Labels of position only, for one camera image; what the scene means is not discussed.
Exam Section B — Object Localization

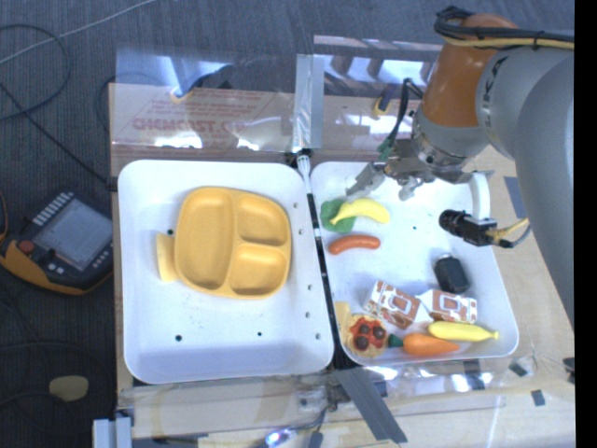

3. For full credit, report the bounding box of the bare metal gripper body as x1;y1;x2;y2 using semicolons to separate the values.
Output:
382;138;468;185

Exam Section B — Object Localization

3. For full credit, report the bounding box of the yellow banana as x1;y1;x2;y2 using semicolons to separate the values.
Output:
427;320;501;343
329;197;392;227

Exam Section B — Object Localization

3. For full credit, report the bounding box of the green lettuce leaf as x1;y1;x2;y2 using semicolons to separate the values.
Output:
319;198;357;232

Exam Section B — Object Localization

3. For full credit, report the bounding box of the orange sausage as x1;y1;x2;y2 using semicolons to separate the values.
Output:
327;233;382;257

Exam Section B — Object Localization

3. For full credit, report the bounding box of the white plastic tray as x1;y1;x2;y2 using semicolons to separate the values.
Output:
117;159;336;385
309;161;521;369

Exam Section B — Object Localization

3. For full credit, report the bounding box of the small black can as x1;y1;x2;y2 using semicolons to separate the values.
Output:
433;254;472;295

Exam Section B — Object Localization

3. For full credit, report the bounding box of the brown and white carton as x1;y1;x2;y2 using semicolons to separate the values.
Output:
362;279;422;331
418;288;479;324

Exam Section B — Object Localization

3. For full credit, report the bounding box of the yellow wedge slice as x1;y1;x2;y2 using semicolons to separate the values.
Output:
155;231;179;284
334;301;353;341

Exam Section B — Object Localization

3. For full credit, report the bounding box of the pizza slice with red topping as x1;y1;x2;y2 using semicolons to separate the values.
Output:
346;313;390;359

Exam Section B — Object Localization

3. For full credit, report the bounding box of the orange carrot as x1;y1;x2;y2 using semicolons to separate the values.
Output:
387;332;461;357

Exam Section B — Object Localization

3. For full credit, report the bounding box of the yellow divided plate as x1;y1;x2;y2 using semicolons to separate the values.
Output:
174;185;293;301

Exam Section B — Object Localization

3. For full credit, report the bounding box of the brown cardboard board red print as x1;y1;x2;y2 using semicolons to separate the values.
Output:
107;81;528;391

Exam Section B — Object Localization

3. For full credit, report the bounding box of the pale yellow round object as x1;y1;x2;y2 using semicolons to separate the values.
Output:
48;374;90;402

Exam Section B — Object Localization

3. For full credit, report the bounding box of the black cylinder on white bracket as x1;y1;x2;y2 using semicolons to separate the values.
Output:
437;170;499;248

